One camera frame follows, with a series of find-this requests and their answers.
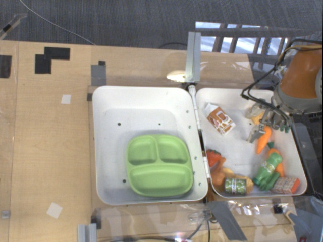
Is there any brown and white carton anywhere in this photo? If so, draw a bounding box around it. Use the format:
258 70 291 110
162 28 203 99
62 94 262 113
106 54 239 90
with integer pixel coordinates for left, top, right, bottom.
203 102 237 137

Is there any orange and white carton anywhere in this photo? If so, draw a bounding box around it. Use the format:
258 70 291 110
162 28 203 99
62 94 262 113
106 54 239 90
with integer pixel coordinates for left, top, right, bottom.
270 176 301 195

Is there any orange chicken drumstick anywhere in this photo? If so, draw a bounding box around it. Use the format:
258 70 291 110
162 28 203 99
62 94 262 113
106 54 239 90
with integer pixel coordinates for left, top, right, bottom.
210 156 228 187

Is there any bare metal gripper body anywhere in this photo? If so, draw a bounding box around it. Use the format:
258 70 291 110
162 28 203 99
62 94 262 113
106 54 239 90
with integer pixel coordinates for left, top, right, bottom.
260 105 291 131

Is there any orange carrot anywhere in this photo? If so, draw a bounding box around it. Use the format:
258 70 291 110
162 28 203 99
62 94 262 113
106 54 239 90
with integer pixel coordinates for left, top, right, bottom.
266 142 285 178
256 125 273 155

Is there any green divided plate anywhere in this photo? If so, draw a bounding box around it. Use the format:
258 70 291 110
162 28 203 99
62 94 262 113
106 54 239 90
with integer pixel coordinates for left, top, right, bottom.
125 134 195 198

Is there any green bottle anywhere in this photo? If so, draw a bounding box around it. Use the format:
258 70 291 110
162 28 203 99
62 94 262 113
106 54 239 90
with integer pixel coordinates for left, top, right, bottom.
252 152 283 192

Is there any red strawberry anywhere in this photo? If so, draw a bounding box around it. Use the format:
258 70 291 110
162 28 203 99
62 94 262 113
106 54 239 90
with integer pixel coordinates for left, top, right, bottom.
205 149 223 168

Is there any white plastic tray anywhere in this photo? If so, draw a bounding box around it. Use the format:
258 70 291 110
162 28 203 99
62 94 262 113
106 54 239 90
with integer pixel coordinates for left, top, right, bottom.
92 85 209 206
195 87 308 199

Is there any green can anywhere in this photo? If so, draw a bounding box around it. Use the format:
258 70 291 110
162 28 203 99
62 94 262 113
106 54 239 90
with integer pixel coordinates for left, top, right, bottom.
224 177 247 196

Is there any tan bread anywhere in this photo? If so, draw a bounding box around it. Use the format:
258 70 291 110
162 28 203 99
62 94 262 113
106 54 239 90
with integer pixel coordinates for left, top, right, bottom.
236 174 255 196

